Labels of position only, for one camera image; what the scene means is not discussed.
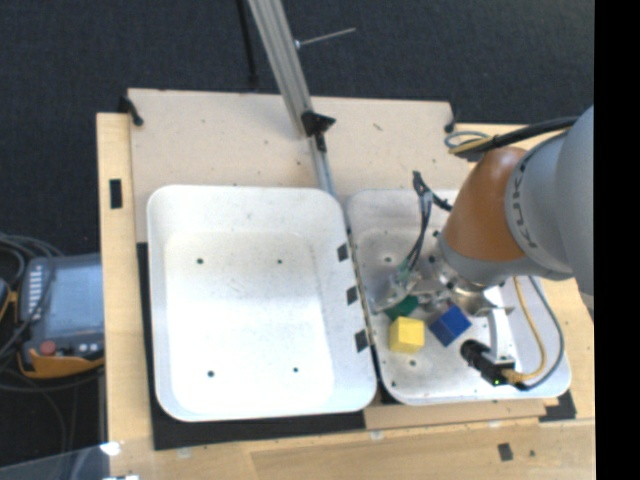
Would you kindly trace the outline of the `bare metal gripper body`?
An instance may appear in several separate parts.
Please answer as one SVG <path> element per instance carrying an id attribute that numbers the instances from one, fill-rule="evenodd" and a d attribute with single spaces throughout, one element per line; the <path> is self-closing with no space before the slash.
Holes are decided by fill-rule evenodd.
<path id="1" fill-rule="evenodd" d="M 488 305 L 486 289 L 447 268 L 397 267 L 368 277 L 368 308 L 372 316 L 385 317 L 438 313 L 451 304 L 474 313 Z"/>

